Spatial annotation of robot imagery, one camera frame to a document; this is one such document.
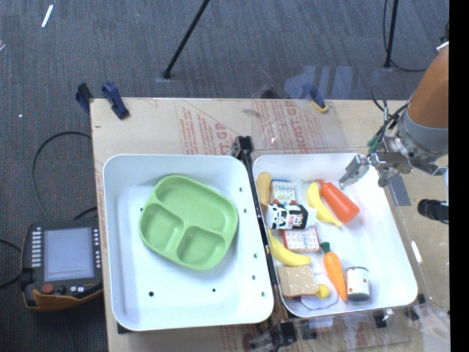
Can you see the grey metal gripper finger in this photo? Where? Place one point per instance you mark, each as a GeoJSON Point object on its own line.
{"type": "Point", "coordinates": [354, 171]}
{"type": "Point", "coordinates": [387, 176]}

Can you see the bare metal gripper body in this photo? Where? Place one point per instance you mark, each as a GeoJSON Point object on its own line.
{"type": "Point", "coordinates": [397, 156]}

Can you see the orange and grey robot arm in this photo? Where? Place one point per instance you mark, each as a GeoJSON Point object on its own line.
{"type": "Point", "coordinates": [430, 94]}

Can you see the orange bottle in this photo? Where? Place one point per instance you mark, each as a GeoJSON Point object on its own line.
{"type": "Point", "coordinates": [339, 204]}

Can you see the yellow banana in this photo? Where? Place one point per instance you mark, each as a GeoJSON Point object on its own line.
{"type": "Point", "coordinates": [314, 200]}
{"type": "Point", "coordinates": [286, 255]}

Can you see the white plastic tray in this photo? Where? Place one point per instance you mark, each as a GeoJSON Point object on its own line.
{"type": "Point", "coordinates": [183, 299]}
{"type": "Point", "coordinates": [381, 240]}

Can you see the orange and white juice carton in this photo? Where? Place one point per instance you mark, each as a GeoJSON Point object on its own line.
{"type": "Point", "coordinates": [283, 192]}

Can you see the cow print milk carton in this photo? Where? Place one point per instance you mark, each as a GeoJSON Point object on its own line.
{"type": "Point", "coordinates": [289, 216]}

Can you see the red and white carton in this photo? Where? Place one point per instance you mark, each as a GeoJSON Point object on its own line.
{"type": "Point", "coordinates": [301, 240]}

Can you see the tan bread roll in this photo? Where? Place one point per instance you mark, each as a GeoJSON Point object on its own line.
{"type": "Point", "coordinates": [264, 189]}

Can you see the orange carrot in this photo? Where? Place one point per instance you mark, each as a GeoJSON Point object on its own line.
{"type": "Point", "coordinates": [335, 271]}

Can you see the white can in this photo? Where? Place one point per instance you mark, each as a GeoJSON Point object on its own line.
{"type": "Point", "coordinates": [357, 282]}

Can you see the brown toast slice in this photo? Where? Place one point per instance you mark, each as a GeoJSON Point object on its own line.
{"type": "Point", "coordinates": [297, 281]}

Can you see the white fried egg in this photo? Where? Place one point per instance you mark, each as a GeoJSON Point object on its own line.
{"type": "Point", "coordinates": [324, 295]}

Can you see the green divided plate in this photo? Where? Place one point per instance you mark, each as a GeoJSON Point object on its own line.
{"type": "Point", "coordinates": [190, 211]}

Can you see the brown cardboard board red print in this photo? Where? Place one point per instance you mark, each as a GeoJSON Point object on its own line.
{"type": "Point", "coordinates": [165, 127]}

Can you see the black cylinder on white bracket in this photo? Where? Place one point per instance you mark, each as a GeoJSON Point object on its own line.
{"type": "Point", "coordinates": [434, 209]}

